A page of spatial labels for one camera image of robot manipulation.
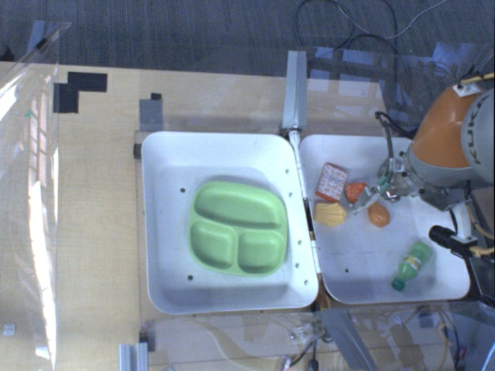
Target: toy soda bottle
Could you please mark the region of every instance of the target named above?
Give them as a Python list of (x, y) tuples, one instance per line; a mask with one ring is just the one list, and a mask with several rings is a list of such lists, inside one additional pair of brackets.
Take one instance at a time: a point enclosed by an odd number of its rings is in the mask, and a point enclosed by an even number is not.
[(412, 245), (408, 255), (399, 264), (399, 270), (392, 281), (392, 287), (397, 291), (402, 291), (405, 282), (415, 277), (422, 265), (432, 255), (432, 248), (423, 242), (416, 242)]

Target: plastic wrap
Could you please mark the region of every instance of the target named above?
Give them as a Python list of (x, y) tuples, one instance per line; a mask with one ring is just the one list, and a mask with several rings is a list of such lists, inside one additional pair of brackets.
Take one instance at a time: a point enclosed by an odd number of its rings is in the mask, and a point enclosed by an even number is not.
[(0, 369), (56, 361), (57, 40), (50, 26), (18, 63), (0, 66)]

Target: bottle cap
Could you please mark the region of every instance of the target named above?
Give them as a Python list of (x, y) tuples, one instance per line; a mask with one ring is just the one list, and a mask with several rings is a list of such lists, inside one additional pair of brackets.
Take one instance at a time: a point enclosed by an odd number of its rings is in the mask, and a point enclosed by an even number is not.
[(405, 282), (402, 280), (402, 279), (399, 279), (398, 277), (396, 277), (393, 281), (392, 281), (392, 287), (397, 290), (397, 291), (402, 291), (402, 289), (404, 288), (405, 286)]

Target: white plastic tray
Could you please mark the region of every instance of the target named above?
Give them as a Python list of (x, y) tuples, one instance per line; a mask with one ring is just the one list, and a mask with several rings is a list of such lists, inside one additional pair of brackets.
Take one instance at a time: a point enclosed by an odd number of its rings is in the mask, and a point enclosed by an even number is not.
[[(407, 150), (409, 140), (395, 138), (393, 144), (397, 155)], [(301, 144), (301, 158), (311, 207), (315, 202), (324, 202), (314, 192), (326, 162), (344, 168), (348, 182), (373, 184), (386, 157), (383, 138), (308, 136)], [(469, 274), (464, 260), (428, 239), (433, 225), (453, 229), (449, 213), (439, 212), (418, 197), (384, 205), (391, 214), (391, 223), (385, 228), (372, 225), (366, 211), (357, 215), (348, 213), (346, 222), (333, 228), (315, 223), (316, 244), (328, 292), (346, 304), (434, 301), (465, 296)], [(396, 291), (391, 287), (391, 279), (416, 240), (432, 245), (432, 259), (415, 279), (406, 283), (403, 291)]]
[[(148, 292), (169, 314), (302, 308), (318, 291), (295, 156), (266, 134), (157, 132), (142, 146)], [(260, 186), (288, 214), (284, 264), (267, 277), (241, 277), (201, 267), (187, 246), (196, 190), (213, 180)]]

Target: white cable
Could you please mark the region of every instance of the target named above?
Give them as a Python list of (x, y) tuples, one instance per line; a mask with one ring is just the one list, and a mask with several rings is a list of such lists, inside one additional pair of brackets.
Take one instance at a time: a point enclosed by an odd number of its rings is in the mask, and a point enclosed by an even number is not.
[[(340, 12), (342, 12), (344, 14), (344, 16), (349, 19), (354, 26), (356, 26), (358, 29), (361, 29), (363, 32), (365, 32), (366, 34), (370, 34), (371, 32), (369, 30), (366, 30), (364, 27), (360, 26), (358, 23), (355, 23), (355, 21), (353, 21), (351, 19), (351, 17), (348, 16), (348, 14), (346, 14), (346, 12), (340, 7), (340, 3), (339, 3), (339, 0), (335, 0), (336, 3), (337, 3), (337, 7), (339, 8)], [(424, 15), (426, 12), (428, 11), (431, 11), (433, 9), (436, 9), (437, 7), (439, 7), (440, 5), (444, 4), (444, 3), (447, 3), (448, 0), (441, 0), (441, 2), (438, 2), (436, 3), (435, 5), (432, 5), (431, 7), (427, 8), (427, 9), (424, 9), (423, 11), (419, 12), (419, 14), (417, 14), (409, 23), (408, 25), (402, 29), (402, 31), (400, 31), (399, 33), (397, 34), (394, 34), (393, 36), (388, 36), (388, 37), (384, 37), (384, 39), (387, 39), (387, 40), (390, 40), (390, 39), (396, 39), (397, 37), (399, 36), (402, 36), (404, 33), (406, 33), (412, 26), (412, 24), (414, 22), (416, 22), (416, 20)]]

